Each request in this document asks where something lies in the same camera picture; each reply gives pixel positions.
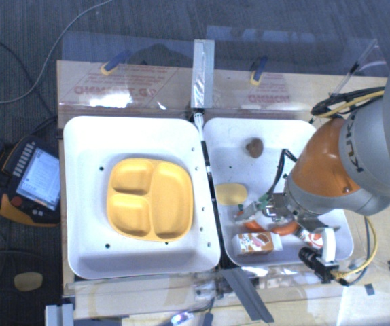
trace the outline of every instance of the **food package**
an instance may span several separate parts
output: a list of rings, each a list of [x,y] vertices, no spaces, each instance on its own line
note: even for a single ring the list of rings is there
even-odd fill
[[[272,232],[240,233],[232,240],[236,255],[267,255],[283,250],[281,237]]]

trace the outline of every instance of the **white sink basin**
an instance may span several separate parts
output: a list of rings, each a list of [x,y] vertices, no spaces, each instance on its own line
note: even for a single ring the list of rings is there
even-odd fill
[[[299,120],[256,120],[235,118],[213,118],[204,127],[205,141],[209,151],[211,172],[215,185],[240,183],[247,189],[245,208],[264,194],[274,182],[282,149],[289,149],[298,157],[315,128]],[[246,145],[253,139],[263,141],[264,150],[260,157],[252,158]],[[294,163],[286,158],[283,174],[293,168]],[[284,179],[280,178],[275,192],[282,192]],[[233,251],[235,235],[248,232],[243,225],[236,225],[234,215],[237,206],[218,204],[222,234],[228,257],[239,266],[269,266],[300,262],[298,252],[305,244],[293,235],[281,237],[282,251],[269,255],[244,256]],[[344,211],[335,209],[319,217],[326,225],[340,229],[335,232],[336,259],[346,259],[353,251],[353,239]]]
[[[64,129],[67,247],[72,271],[85,279],[204,272],[220,246],[198,131],[168,118],[75,117]],[[187,170],[194,214],[181,239],[155,242],[117,233],[106,214],[113,166],[125,158],[156,158]]]

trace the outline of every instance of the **silver tape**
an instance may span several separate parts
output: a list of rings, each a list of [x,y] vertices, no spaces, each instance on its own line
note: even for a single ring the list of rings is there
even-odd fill
[[[204,109],[213,106],[214,68],[215,42],[213,40],[195,40],[191,108]]]

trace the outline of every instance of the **wooden table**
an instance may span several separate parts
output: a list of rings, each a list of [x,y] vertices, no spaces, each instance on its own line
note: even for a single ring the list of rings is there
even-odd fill
[[[145,105],[145,115],[180,117],[190,99],[191,69],[136,66],[137,81],[127,77],[126,84],[147,95],[138,95],[139,105]],[[77,115],[140,115],[142,112],[85,107],[99,92],[112,83],[86,85],[96,80],[99,65],[88,62],[58,62],[58,124],[62,130]],[[342,79],[341,76],[303,74],[264,74],[262,83],[254,88],[245,71],[215,70],[214,101],[219,108],[212,116],[293,118],[308,120],[309,109]],[[379,77],[352,77],[344,91],[384,86],[387,79]],[[149,106],[142,102],[149,99]],[[169,110],[157,110],[159,102]],[[314,122],[318,128],[324,120]],[[159,325],[169,320],[177,310],[201,307],[208,296],[197,295],[196,290],[211,281],[211,273],[177,274],[174,276],[148,276],[103,280],[75,279],[67,261],[67,208],[65,204],[65,163],[63,141],[60,141],[61,162],[61,227],[63,243],[63,288],[65,297],[75,301],[74,319],[128,316],[122,325]],[[354,253],[365,253],[366,232],[361,215],[346,211],[347,221],[355,244]],[[275,267],[260,278],[258,293],[275,319],[275,325],[390,325],[390,207],[371,216],[379,237],[379,250],[367,274],[351,287],[338,283],[322,285],[311,278],[303,265]],[[217,298],[212,309],[214,325],[262,325],[252,321],[234,293]],[[186,325],[199,325],[202,313],[195,313]]]

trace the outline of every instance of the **gray carpet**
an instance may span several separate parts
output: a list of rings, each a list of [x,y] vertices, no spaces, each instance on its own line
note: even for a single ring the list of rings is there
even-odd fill
[[[18,60],[35,81],[64,28],[80,12],[103,1],[0,0],[0,42],[18,57],[0,45],[0,101],[31,87]],[[378,59],[385,63],[359,75],[388,75],[390,0],[113,1],[70,28],[31,95],[0,105],[0,139],[8,151],[56,114],[57,60],[104,61],[121,48],[121,39],[132,38],[149,40],[146,46],[129,44],[137,45],[133,63],[190,67],[193,40],[214,39],[220,69],[249,70],[255,58],[266,54],[267,71],[339,75],[377,40]],[[167,46],[148,48],[154,44]],[[37,135],[57,145],[54,123]],[[43,325],[44,306],[60,302],[60,228],[34,228],[0,217],[0,250],[6,248],[10,252],[0,254],[0,325]],[[21,296],[7,290],[13,287],[15,274],[28,270],[43,274],[41,289]]]

